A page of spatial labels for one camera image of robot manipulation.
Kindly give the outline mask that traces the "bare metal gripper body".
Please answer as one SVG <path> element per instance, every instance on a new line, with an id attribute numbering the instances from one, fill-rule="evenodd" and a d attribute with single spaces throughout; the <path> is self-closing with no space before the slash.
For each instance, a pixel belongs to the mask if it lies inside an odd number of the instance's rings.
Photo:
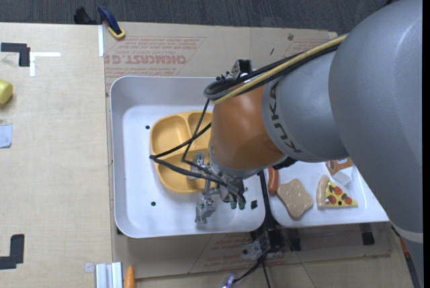
<path id="1" fill-rule="evenodd" d="M 223 173 L 218 173 L 214 177 L 217 182 L 215 188 L 210 189 L 211 195 L 218 195 L 225 203 L 246 203 L 245 186 L 241 178 Z"/>

